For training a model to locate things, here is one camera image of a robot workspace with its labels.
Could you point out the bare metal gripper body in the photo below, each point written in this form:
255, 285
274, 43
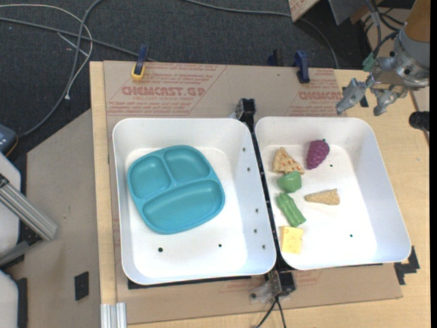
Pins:
389, 80

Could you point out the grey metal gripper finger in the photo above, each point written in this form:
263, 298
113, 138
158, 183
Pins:
351, 96
385, 102

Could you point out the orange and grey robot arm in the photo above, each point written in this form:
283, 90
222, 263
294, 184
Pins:
418, 19

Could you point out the purple toy grapes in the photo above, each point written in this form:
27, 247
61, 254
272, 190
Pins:
317, 154

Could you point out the toy pizza slice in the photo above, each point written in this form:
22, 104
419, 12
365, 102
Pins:
285, 162

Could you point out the beige toy bread wedge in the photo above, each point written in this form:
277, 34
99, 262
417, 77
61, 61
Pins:
324, 197

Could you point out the green toy pepper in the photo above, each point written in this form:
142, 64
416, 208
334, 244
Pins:
289, 182

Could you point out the white plastic tray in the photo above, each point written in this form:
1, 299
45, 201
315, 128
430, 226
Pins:
191, 258
358, 224

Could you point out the green toy asparagus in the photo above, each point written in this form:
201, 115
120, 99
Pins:
291, 210

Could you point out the yellow toy cheese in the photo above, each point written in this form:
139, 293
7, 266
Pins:
292, 240

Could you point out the brown cardboard board red print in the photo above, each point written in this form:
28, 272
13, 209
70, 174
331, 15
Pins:
191, 91

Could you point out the blue divided plate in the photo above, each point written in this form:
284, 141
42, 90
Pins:
177, 190

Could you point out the black cylinder on white bracket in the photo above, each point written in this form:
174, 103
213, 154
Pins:
420, 120

